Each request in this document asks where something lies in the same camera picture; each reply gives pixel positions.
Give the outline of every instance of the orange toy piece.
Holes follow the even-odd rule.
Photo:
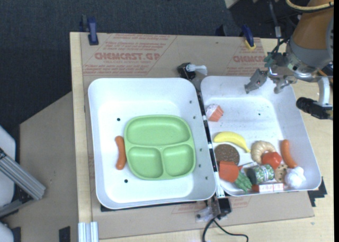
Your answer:
[[[118,170],[122,170],[125,167],[125,164],[127,162],[126,151],[125,151],[125,141],[122,136],[117,136],[115,138],[115,143],[117,144],[118,151],[119,151],[119,157],[118,157],[115,167]]]
[[[276,170],[276,168],[280,165],[281,161],[282,158],[276,151],[264,153],[261,160],[263,165],[269,164],[274,170]]]
[[[239,176],[239,168],[234,162],[220,161],[219,176],[225,181],[234,183]]]
[[[298,164],[293,160],[290,153],[290,142],[287,139],[284,139],[281,143],[281,156],[285,161],[285,164],[288,165],[289,168],[295,168]]]

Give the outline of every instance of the red pepper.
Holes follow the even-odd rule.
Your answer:
[[[261,161],[262,164],[270,164],[272,169],[275,170],[280,165],[282,157],[276,151],[273,151],[263,154]]]

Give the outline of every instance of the toy banana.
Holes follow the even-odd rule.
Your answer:
[[[247,153],[250,153],[251,150],[247,147],[246,141],[243,136],[234,133],[234,132],[220,132],[214,138],[214,142],[231,142],[243,148]]]

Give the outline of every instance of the green divided plate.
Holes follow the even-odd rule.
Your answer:
[[[174,115],[138,116],[124,130],[131,171],[146,180],[183,177],[194,170],[195,148],[190,127]]]

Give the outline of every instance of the gray carpet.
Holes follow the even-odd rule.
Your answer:
[[[71,91],[69,33],[81,15],[98,32],[274,37],[266,0],[0,0],[0,125],[15,128]]]

